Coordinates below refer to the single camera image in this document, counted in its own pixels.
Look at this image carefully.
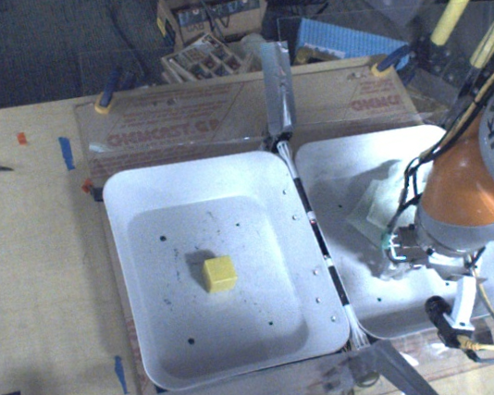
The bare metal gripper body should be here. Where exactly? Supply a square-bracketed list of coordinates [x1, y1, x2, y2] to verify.
[384, 220, 438, 273]

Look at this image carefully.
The clear plastic packet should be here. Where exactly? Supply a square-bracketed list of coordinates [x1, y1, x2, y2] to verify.
[338, 158, 426, 252]

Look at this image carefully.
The white plastic tray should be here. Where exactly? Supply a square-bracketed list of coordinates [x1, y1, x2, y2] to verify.
[98, 137, 357, 395]
[290, 110, 494, 352]

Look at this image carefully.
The yellow cube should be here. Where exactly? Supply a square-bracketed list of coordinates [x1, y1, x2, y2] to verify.
[198, 253, 241, 295]

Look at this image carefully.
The brown cardboard board red print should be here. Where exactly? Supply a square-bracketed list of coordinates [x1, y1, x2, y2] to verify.
[71, 43, 470, 395]

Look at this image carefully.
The black cylinder on white bracket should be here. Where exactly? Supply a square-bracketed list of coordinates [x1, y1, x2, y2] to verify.
[415, 245, 494, 353]

